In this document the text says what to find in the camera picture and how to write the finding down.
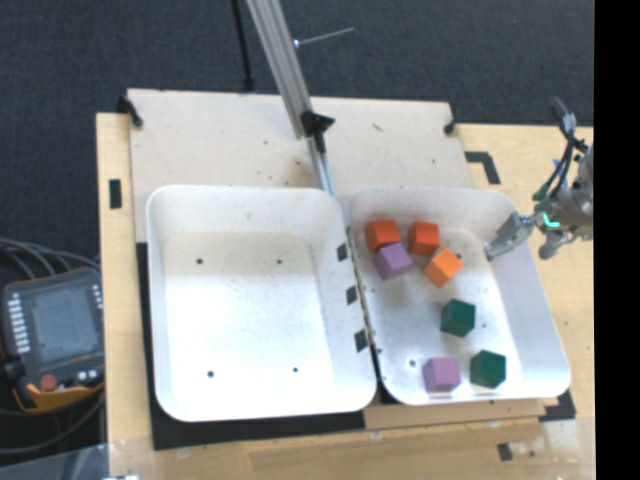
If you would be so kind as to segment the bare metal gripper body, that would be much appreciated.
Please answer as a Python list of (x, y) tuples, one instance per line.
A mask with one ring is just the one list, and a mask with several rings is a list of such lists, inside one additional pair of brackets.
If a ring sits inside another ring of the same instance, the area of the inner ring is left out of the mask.
[(547, 212), (549, 222), (571, 238), (593, 239), (593, 146), (578, 161), (574, 181), (558, 189)]

